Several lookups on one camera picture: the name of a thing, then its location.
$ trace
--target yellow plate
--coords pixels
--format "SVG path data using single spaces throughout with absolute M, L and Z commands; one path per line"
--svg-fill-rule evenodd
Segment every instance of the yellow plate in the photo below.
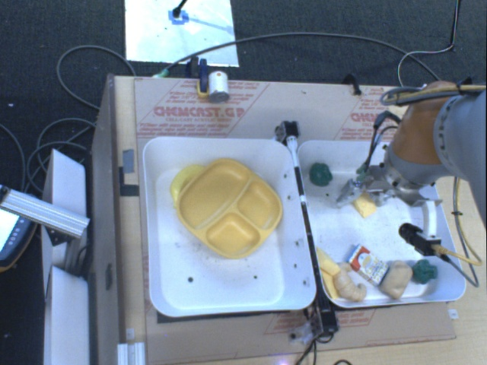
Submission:
M 281 200 L 240 162 L 210 163 L 180 191 L 177 215 L 210 249 L 230 259 L 254 252 L 282 217 Z

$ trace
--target wire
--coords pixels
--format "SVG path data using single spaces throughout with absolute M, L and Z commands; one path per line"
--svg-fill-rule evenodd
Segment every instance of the wire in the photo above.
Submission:
M 327 344 L 327 343 L 330 343 L 330 342 L 332 341 L 332 339 L 333 339 L 333 337 L 334 337 L 334 336 L 335 336 L 335 334 L 334 334 L 334 333 L 332 333 L 332 334 L 331 334 L 331 335 L 328 337 L 328 339 L 326 339 L 325 341 L 324 341 L 323 339 L 321 339 L 321 336 L 318 336 L 318 337 L 317 337 L 317 342 L 318 342 L 319 344 Z
M 465 246 L 468 247 L 468 250 L 473 254 L 473 256 L 477 259 L 477 261 L 482 262 L 482 259 L 479 255 L 475 252 L 475 250 L 471 247 L 468 239 L 466 238 L 465 232 L 463 231 L 462 225 L 460 223 L 460 205 L 458 203 L 458 195 L 460 192 L 460 179 L 458 177 L 454 178 L 454 212 L 455 215 L 455 226 L 457 227 L 458 235 L 460 236 L 460 240 L 462 241 L 463 249 L 465 250 Z
M 465 272 L 462 270 L 462 268 L 460 266 L 457 266 L 457 264 L 455 262 L 453 262 L 451 260 L 450 257 L 448 257 L 448 255 L 442 255 L 441 256 L 441 259 L 445 262 L 448 262 L 451 266 L 453 266 L 462 276 L 465 277 L 465 279 L 471 283 L 471 285 L 473 285 L 475 288 L 478 288 L 479 287 L 479 279 L 477 278 L 477 276 L 475 275 L 474 276 L 474 279 L 472 280 L 469 276 L 467 276 L 465 274 Z
M 307 347 L 307 349 L 303 352 L 301 357 L 299 357 L 298 361 L 296 361 L 295 365 L 301 365 L 304 361 L 304 359 L 307 357 L 307 355 L 313 350 L 314 356 L 313 356 L 313 365 L 317 362 L 317 340 L 314 339 L 310 343 L 310 345 Z
M 222 43 L 221 45 L 212 46 L 207 49 L 199 50 L 198 52 L 194 52 L 192 54 L 187 55 L 177 61 L 169 64 L 161 73 L 154 75 L 155 77 L 167 77 L 169 75 L 169 70 L 171 70 L 174 66 L 180 64 L 181 62 L 185 62 L 192 57 L 196 57 L 198 55 L 204 54 L 206 52 L 212 52 L 214 50 L 223 49 L 225 47 L 238 45 L 241 43 L 248 43 L 254 42 L 257 40 L 268 40 L 272 38 L 282 38 L 282 37 L 329 37 L 329 38 L 341 38 L 341 39 L 352 39 L 352 40 L 363 40 L 365 42 L 376 43 L 378 45 L 382 45 L 388 47 L 389 49 L 396 50 L 402 54 L 407 54 L 407 51 L 394 46 L 391 43 L 384 42 L 382 40 L 376 40 L 375 38 L 369 38 L 366 36 L 359 36 L 359 35 L 348 35 L 348 34 L 339 34 L 339 33 L 316 33 L 316 32 L 294 32 L 294 33 L 271 33 L 266 35 L 259 35 L 259 36 L 251 36 L 249 38 L 243 38 L 241 40 L 234 40 L 231 42 Z M 412 60 L 420 64 L 435 80 L 440 80 L 440 78 L 434 73 L 424 62 L 420 61 L 419 59 L 410 56 Z
M 37 147 L 40 146 L 40 142 L 42 141 L 44 135 L 46 134 L 46 132 L 49 129 L 51 129 L 55 125 L 58 125 L 58 124 L 64 123 L 64 122 L 82 122 L 82 123 L 88 124 L 88 127 L 86 129 L 83 129 L 83 130 L 79 131 L 77 134 L 75 134 L 72 137 L 70 137 L 70 139 L 68 141 L 74 141 L 76 138 L 80 137 L 85 132 L 88 132 L 91 129 L 94 129 L 96 127 L 96 125 L 94 123 L 92 123 L 92 122 L 90 122 L 90 121 L 88 121 L 86 119 L 80 119 L 80 118 L 64 118 L 64 119 L 56 120 L 55 122 L 52 122 L 47 127 L 45 127 L 45 129 L 42 130 L 42 132 L 39 134 L 39 137 L 37 137 Z M 37 160 L 39 161 L 40 167 L 44 170 L 44 172 L 46 172 L 47 171 L 47 168 L 44 166 L 45 161 L 42 161 L 41 160 L 40 153 L 37 153 Z
M 22 149 L 22 146 L 18 141 L 18 139 L 15 137 L 15 135 L 1 123 L 0 123 L 0 129 L 2 129 L 11 138 L 11 140 L 14 141 L 15 146 L 17 146 L 18 152 L 21 155 L 21 163 L 22 163 L 21 190 L 23 190 L 25 186 L 25 175 L 26 175 L 24 150 Z
M 454 212 L 452 214 L 455 215 L 455 226 L 457 227 L 457 232 L 458 236 L 460 238 L 460 242 L 463 247 L 463 251 L 465 252 L 465 256 L 459 255 L 458 253 L 451 252 L 448 249 L 442 248 L 440 245 L 436 245 L 433 247 L 433 249 L 437 250 L 439 256 L 441 259 L 444 261 L 448 262 L 450 265 L 452 265 L 462 276 L 465 277 L 465 279 L 471 283 L 474 287 L 479 287 L 479 279 L 477 278 L 477 274 L 475 273 L 475 269 L 473 266 L 480 266 L 482 265 L 482 259 L 479 257 L 479 255 L 475 252 L 475 250 L 471 247 L 469 244 L 468 239 L 466 238 L 465 233 L 463 232 L 463 228 L 460 223 L 460 218 L 459 216 L 462 214 L 459 209 L 459 204 L 458 204 L 458 195 L 460 191 L 460 179 L 458 177 L 454 178 L 454 193 L 453 193 L 453 200 L 454 200 Z M 469 258 L 469 252 L 468 250 L 473 254 L 473 256 L 476 258 L 477 261 L 473 261 L 472 259 Z M 465 274 L 465 272 L 461 269 L 460 266 L 457 266 L 450 257 L 448 256 L 455 256 L 458 259 L 461 259 L 462 261 L 468 262 L 470 271 L 472 272 L 473 279 L 470 278 Z
M 386 119 L 390 119 L 397 124 L 400 123 L 399 117 L 392 114 L 389 111 L 383 111 L 382 113 L 377 115 L 377 118 L 375 119 L 375 122 L 374 122 L 374 133 L 372 134 L 371 146 L 369 147 L 368 156 L 365 159 L 365 162 L 359 168 L 359 173 L 365 174 L 368 171 L 368 168 L 371 165 L 372 155 L 374 154 L 375 149 L 377 148 L 377 145 L 380 143 L 380 140 L 382 139 L 384 133 L 390 129 L 397 129 L 397 126 L 390 125 L 390 126 L 385 127 L 384 129 L 382 129 L 380 131 L 379 135 L 377 135 L 377 130 L 380 128 L 380 126 L 382 125 L 382 123 L 384 123 L 384 121 Z
M 77 148 L 77 149 L 80 149 L 80 150 L 83 150 L 83 151 L 88 151 L 88 149 L 85 147 L 85 146 L 81 146 L 80 144 L 77 144 L 77 143 L 73 143 L 73 142 L 69 142 L 69 141 L 54 141 L 54 142 L 50 142 L 50 143 L 46 143 L 46 144 L 43 144 L 42 146 L 39 146 L 36 150 L 33 151 L 33 153 L 29 156 L 29 159 L 27 160 L 27 178 L 29 179 L 29 182 L 30 184 L 34 187 L 34 189 L 36 189 L 39 193 L 42 193 L 43 190 L 42 188 L 40 188 L 33 180 L 33 176 L 30 175 L 30 172 L 29 172 L 29 169 L 30 169 L 30 162 L 32 161 L 32 159 L 37 155 L 37 153 L 39 153 L 41 150 L 45 149 L 45 148 L 49 148 L 51 146 L 55 146 L 55 145 L 68 145 L 68 146 L 71 146 L 73 148 Z
M 67 86 L 66 84 L 64 83 L 64 81 L 62 80 L 62 77 L 61 77 L 61 64 L 62 62 L 64 61 L 64 58 L 66 58 L 69 54 L 75 52 L 75 51 L 78 51 L 78 50 L 83 50 L 83 49 L 94 49 L 94 50 L 100 50 L 100 51 L 103 51 L 103 52 L 108 52 L 109 54 L 111 54 L 112 56 L 115 56 L 117 57 L 118 59 L 120 59 L 126 66 L 127 68 L 129 68 L 130 70 L 130 73 L 132 73 L 133 76 L 137 76 L 137 74 L 135 73 L 135 70 L 134 68 L 132 67 L 132 65 L 130 64 L 129 61 L 127 61 L 127 59 L 125 59 L 123 56 L 121 56 L 118 52 L 114 52 L 113 50 L 111 49 L 108 49 L 106 47 L 103 47 L 103 46 L 96 46 L 96 45 L 81 45 L 81 46 L 76 46 L 76 47 L 73 47 L 72 49 L 69 49 L 67 52 L 65 52 L 58 60 L 58 63 L 57 63 L 57 66 L 56 66 L 56 74 L 57 74 L 57 77 L 58 77 L 58 81 L 59 83 L 61 84 L 62 86 L 62 89 L 64 89 L 66 92 L 68 92 L 68 94 L 71 96 L 71 97 L 74 97 L 77 101 L 79 101 L 80 103 L 84 104 L 85 106 L 89 106 L 90 108 L 93 108 L 95 110 L 99 110 L 100 107 L 99 106 L 96 106 L 95 104 L 93 103 L 90 103 L 89 101 L 86 101 L 85 99 L 82 99 L 81 97 L 79 97 L 77 94 L 75 94 L 74 92 L 72 92 Z
M 442 245 L 432 245 L 431 248 L 438 254 L 441 255 L 448 254 L 449 256 L 457 257 L 458 259 L 461 259 L 462 261 L 467 262 L 471 265 L 482 266 L 482 261 L 474 261 L 464 255 L 458 254 L 457 252 L 452 252 L 451 250 L 447 249 L 446 247 L 443 247 Z
M 485 89 L 485 85 L 447 85 L 430 89 L 398 87 L 383 93 L 380 96 L 380 102 L 384 106 L 404 106 L 423 100 L 451 97 L 458 94 L 477 94 Z
M 453 23 L 453 29 L 451 33 L 451 38 L 450 38 L 450 44 L 445 47 L 444 49 L 437 50 L 437 51 L 425 51 L 425 50 L 416 50 L 413 52 L 408 52 L 406 53 L 401 60 L 399 61 L 399 64 L 397 66 L 397 79 L 399 80 L 399 84 L 401 87 L 403 86 L 403 80 L 401 80 L 401 66 L 403 65 L 403 62 L 407 58 L 412 58 L 414 54 L 429 54 L 429 55 L 434 55 L 434 54 L 441 54 L 443 52 L 448 52 L 452 50 L 455 47 L 455 40 L 457 38 L 457 25 L 458 25 L 458 13 L 460 11 L 460 0 L 455 1 L 455 12 L 454 12 L 454 23 Z

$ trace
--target toy sink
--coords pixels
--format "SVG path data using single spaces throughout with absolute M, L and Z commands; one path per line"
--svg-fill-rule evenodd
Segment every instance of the toy sink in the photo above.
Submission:
M 423 228 L 424 214 L 421 208 L 412 208 L 398 198 L 389 199 L 377 207 L 377 211 L 363 218 L 352 205 L 336 207 L 336 199 L 348 179 L 357 176 L 356 169 L 364 160 L 370 147 L 367 141 L 306 141 L 299 147 L 299 161 L 304 179 L 310 225 L 314 243 L 336 262 L 348 261 L 353 249 L 362 244 L 380 260 L 391 263 L 401 260 L 413 265 L 424 257 L 407 244 L 398 234 L 403 223 L 411 223 Z M 379 164 L 384 151 L 376 150 L 371 164 Z M 310 168 L 314 163 L 326 163 L 333 174 L 328 186 L 315 186 L 310 181 Z M 435 187 L 426 186 L 421 193 L 436 199 Z M 441 205 L 436 207 L 436 221 L 441 244 L 455 250 L 448 230 L 447 220 Z M 358 273 L 350 274 L 352 280 L 367 287 L 367 296 L 361 302 L 338 298 L 332 301 L 343 308 L 371 306 L 392 306 L 407 303 L 428 303 L 454 301 L 462 297 L 466 282 L 454 267 L 437 257 L 426 257 L 438 268 L 438 278 L 427 284 L 409 282 L 403 296 L 394 300 L 380 292 L 377 287 L 366 282 Z
M 210 163 L 190 180 L 176 208 L 193 235 L 231 259 L 254 252 L 282 216 L 281 201 L 267 182 L 228 158 Z
M 181 189 L 177 209 L 170 185 L 194 164 L 205 169 Z M 158 312 L 181 317 L 311 304 L 316 283 L 284 145 L 270 139 L 155 138 L 143 149 L 141 176 L 149 293 Z M 192 209 L 197 205 L 201 211 Z M 228 229 L 236 230 L 233 242 L 225 239 Z

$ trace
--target dark carpet floor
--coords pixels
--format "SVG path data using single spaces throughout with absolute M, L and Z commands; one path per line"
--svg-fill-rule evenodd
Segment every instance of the dark carpet floor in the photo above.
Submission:
M 94 44 L 124 54 L 124 0 L 0 0 L 0 123 L 18 138 L 26 156 L 51 122 L 77 117 L 95 121 L 96 111 L 80 105 L 56 80 L 56 63 L 73 46 Z M 354 34 L 401 49 L 438 50 L 448 46 L 455 0 L 231 0 L 237 38 L 265 33 L 319 31 Z M 454 51 L 422 56 L 440 77 L 485 82 L 487 0 L 462 0 Z M 238 47 L 239 68 L 230 79 L 339 83 L 353 73 L 362 84 L 398 85 L 401 54 L 373 43 L 340 38 L 285 38 Z M 138 75 L 162 64 L 134 63 Z M 65 60 L 66 84 L 99 103 L 108 73 L 126 67 L 97 51 Z M 178 67 L 173 75 L 183 75 Z M 414 62 L 403 67 L 406 84 L 433 77 Z M 67 123 L 47 137 L 64 140 L 83 125 Z M 80 142 L 89 145 L 91 135 Z M 0 131 L 0 184 L 21 187 L 21 160 Z M 40 241 L 34 238 L 15 268 L 0 274 L 0 365 L 42 363 L 43 291 Z

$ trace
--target white tray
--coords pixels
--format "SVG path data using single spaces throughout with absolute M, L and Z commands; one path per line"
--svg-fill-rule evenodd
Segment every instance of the white tray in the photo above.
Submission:
M 355 178 L 355 171 L 367 157 L 370 142 L 356 141 L 306 141 L 298 152 L 304 179 L 304 191 L 309 204 L 311 230 L 316 246 L 327 252 L 336 262 L 346 262 L 352 250 L 360 243 L 379 259 L 385 262 L 403 260 L 412 265 L 424 258 L 406 243 L 398 233 L 399 226 L 405 222 L 418 227 L 423 225 L 421 208 L 410 208 L 398 198 L 391 198 L 377 212 L 364 219 L 352 205 L 342 208 L 335 206 L 336 198 L 346 181 Z M 384 151 L 377 149 L 371 164 L 379 164 Z M 333 175 L 326 187 L 311 183 L 309 172 L 313 163 L 326 163 Z M 434 187 L 421 190 L 425 197 L 437 198 Z M 441 205 L 436 208 L 438 236 L 442 245 L 454 250 L 454 243 Z M 389 306 L 404 303 L 426 303 L 434 301 L 453 301 L 463 296 L 465 279 L 455 269 L 437 257 L 429 257 L 430 263 L 438 267 L 438 278 L 427 284 L 410 282 L 399 300 L 394 300 L 352 272 L 356 283 L 367 286 L 367 296 L 360 303 L 345 299 L 333 300 L 345 308 Z
M 255 253 L 226 259 L 180 223 L 170 183 L 190 164 L 240 161 L 277 192 L 280 224 Z M 143 151 L 142 212 L 146 211 L 149 290 L 164 315 L 196 316 L 306 308 L 316 284 L 288 149 L 271 140 L 161 137 Z

